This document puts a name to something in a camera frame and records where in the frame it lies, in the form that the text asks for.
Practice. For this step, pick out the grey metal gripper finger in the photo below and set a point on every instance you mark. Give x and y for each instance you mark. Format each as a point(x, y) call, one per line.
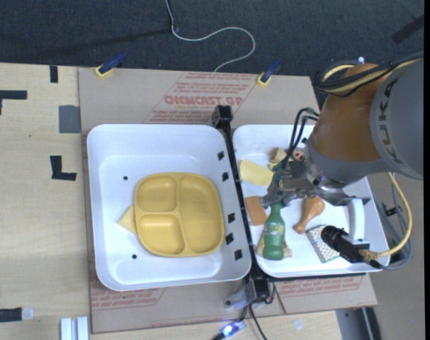
point(292, 200)
point(271, 197)

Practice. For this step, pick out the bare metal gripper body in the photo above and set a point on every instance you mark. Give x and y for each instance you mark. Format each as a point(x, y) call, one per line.
point(295, 181)

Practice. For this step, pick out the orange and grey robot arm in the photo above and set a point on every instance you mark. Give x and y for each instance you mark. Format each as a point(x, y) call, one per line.
point(345, 133)

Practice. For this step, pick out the orange toy bread slice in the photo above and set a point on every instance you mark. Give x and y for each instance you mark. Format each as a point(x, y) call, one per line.
point(256, 209)

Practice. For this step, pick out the brown toy chicken drumstick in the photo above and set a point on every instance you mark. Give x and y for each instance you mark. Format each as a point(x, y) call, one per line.
point(310, 212)

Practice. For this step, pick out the pale yellow toy chip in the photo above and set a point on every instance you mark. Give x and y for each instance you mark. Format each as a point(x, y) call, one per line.
point(253, 173)

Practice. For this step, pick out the tan toy biscuit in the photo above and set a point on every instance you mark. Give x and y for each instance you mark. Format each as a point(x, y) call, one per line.
point(277, 153)

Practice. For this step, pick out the green plastic bottle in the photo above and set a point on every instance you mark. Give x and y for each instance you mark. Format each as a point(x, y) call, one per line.
point(274, 239)

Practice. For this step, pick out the tan toy bread piece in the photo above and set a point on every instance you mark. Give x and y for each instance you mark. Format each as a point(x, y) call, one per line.
point(288, 251)

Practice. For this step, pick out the white patterned packet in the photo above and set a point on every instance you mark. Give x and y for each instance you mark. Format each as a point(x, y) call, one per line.
point(319, 250)

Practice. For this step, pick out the white plastic tray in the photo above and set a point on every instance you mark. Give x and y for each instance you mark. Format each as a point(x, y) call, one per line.
point(306, 264)
point(115, 267)

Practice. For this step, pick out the yellow divided plate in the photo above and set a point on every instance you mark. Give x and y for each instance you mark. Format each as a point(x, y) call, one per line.
point(179, 214)

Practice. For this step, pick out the pale yellow cheese slice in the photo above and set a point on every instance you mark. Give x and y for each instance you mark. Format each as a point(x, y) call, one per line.
point(127, 220)

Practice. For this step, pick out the brown cardboard board red print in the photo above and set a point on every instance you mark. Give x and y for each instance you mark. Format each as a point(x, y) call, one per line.
point(158, 94)

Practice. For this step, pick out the black cylinder on white bracket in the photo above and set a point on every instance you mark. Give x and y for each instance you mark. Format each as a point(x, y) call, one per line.
point(342, 241)

